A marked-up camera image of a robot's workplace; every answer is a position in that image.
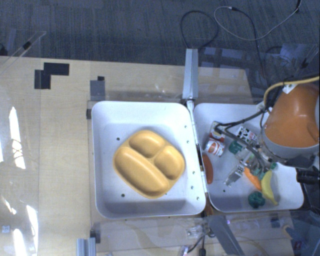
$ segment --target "carrot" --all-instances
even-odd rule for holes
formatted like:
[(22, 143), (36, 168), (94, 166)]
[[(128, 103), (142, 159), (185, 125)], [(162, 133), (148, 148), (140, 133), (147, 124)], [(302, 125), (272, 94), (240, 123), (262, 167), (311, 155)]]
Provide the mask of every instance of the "carrot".
[(244, 174), (252, 182), (252, 184), (256, 187), (257, 190), (262, 190), (260, 180), (257, 176), (251, 174), (250, 169), (248, 167), (244, 167)]

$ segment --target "clear plastic panel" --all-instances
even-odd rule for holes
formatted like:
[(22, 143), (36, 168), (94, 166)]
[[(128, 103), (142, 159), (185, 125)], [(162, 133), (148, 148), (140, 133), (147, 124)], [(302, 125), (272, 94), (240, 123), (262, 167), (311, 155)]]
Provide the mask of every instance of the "clear plastic panel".
[(39, 222), (40, 90), (44, 32), (9, 29), (0, 56), (0, 255), (36, 255)]

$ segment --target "yellow cable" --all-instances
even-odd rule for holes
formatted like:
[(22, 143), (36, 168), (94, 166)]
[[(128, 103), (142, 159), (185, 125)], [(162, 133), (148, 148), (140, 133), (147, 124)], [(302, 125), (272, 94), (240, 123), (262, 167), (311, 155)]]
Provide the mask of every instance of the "yellow cable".
[(275, 83), (274, 85), (271, 85), (264, 93), (264, 96), (263, 96), (263, 102), (264, 102), (264, 105), (266, 106), (267, 105), (267, 96), (269, 94), (269, 92), (271, 90), (273, 90), (274, 88), (277, 88), (279, 86), (285, 86), (285, 85), (292, 85), (292, 84), (307, 84), (307, 83), (311, 83), (311, 82), (314, 82), (314, 81), (317, 81), (319, 80), (319, 76), (316, 76), (316, 77), (313, 77), (313, 78), (309, 78), (309, 79), (305, 79), (305, 80), (299, 80), (299, 81), (285, 81), (285, 82), (278, 82), (278, 83)]

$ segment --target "white plastic tray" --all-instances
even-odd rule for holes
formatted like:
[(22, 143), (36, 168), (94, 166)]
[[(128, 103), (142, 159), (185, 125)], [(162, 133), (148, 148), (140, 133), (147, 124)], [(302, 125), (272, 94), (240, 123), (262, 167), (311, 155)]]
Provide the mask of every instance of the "white plastic tray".
[[(109, 219), (195, 215), (206, 204), (190, 114), (178, 103), (101, 101), (92, 109), (96, 208)], [(151, 130), (184, 156), (185, 171), (166, 195), (147, 199), (114, 171), (113, 156), (132, 134)]]
[[(255, 105), (242, 104), (219, 104), (202, 103), (194, 109), (194, 119), (196, 123), (199, 143), (203, 148), (208, 139), (210, 127), (213, 121), (229, 123), (244, 119), (256, 113)], [(245, 123), (245, 127), (252, 132), (260, 132), (260, 116)], [(236, 132), (239, 126), (230, 129)], [(304, 202), (304, 195), (301, 185), (296, 180), (296, 171), (292, 167), (278, 164), (273, 172), (271, 187), (274, 191), (275, 199), (279, 205), (274, 206), (272, 202), (266, 200), (265, 205), (258, 209), (253, 209), (248, 203), (248, 195), (256, 191), (251, 182), (243, 175), (231, 187), (224, 184), (232, 168), (238, 164), (238, 160), (229, 152), (228, 147), (232, 139), (225, 139), (225, 150), (221, 157), (208, 154), (213, 166), (213, 182), (208, 185), (210, 200), (212, 205), (219, 211), (225, 213), (252, 212), (252, 211), (279, 211), (298, 209)]]

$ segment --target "yellow plate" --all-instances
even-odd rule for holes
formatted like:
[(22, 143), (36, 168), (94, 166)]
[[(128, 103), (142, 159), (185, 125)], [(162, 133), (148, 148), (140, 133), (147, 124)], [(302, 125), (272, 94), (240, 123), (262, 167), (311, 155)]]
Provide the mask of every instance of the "yellow plate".
[(163, 137), (141, 130), (113, 156), (113, 168), (133, 190), (149, 199), (167, 193), (185, 170), (182, 154)]

